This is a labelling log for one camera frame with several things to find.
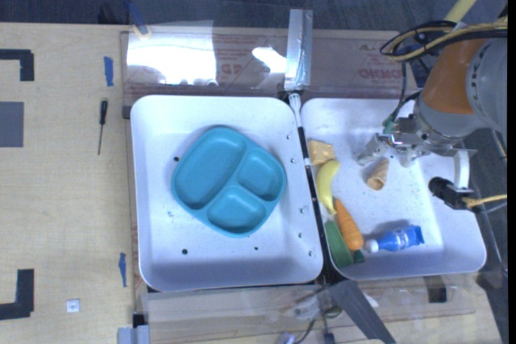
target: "blue bottle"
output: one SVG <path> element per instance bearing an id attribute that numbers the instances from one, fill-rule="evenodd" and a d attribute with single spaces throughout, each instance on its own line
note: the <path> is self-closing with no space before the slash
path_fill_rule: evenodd
<path id="1" fill-rule="evenodd" d="M 424 243 L 425 240 L 422 237 L 421 227 L 411 225 L 386 232 L 380 239 L 369 239 L 365 243 L 365 249 L 367 252 L 374 254 L 379 250 L 399 251 Z"/>

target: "black screwdriver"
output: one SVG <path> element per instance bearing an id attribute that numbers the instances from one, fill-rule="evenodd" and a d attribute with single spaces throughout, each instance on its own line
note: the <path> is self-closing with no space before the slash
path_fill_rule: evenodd
<path id="1" fill-rule="evenodd" d="M 100 155 L 100 146 L 102 145 L 102 129 L 104 128 L 104 123 L 106 123 L 106 114 L 107 114 L 107 99 L 102 99 L 100 104 L 100 137 L 98 138 L 98 154 Z"/>

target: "yellow sponge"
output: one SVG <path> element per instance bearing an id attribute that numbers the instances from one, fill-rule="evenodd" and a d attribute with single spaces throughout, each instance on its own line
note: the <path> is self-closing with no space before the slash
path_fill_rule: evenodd
<path id="1" fill-rule="evenodd" d="M 328 160 L 335 159 L 335 153 L 330 144 L 313 139 L 308 142 L 308 153 L 312 165 L 324 164 Z"/>

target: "ice cream cone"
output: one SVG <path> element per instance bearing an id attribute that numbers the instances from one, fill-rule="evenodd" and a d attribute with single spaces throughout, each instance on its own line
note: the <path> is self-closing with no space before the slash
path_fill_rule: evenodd
<path id="1" fill-rule="evenodd" d="M 368 187 L 379 191 L 385 185 L 387 181 L 387 171 L 389 170 L 389 160 L 383 158 L 377 167 L 372 171 L 368 178 Z"/>

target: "blue plate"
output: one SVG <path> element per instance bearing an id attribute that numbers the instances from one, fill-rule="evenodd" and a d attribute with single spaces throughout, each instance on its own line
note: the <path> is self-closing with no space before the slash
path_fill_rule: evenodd
<path id="1" fill-rule="evenodd" d="M 286 186 L 278 160 L 226 126 L 204 133 L 172 175 L 172 194 L 185 210 L 218 232 L 244 237 L 260 228 Z"/>

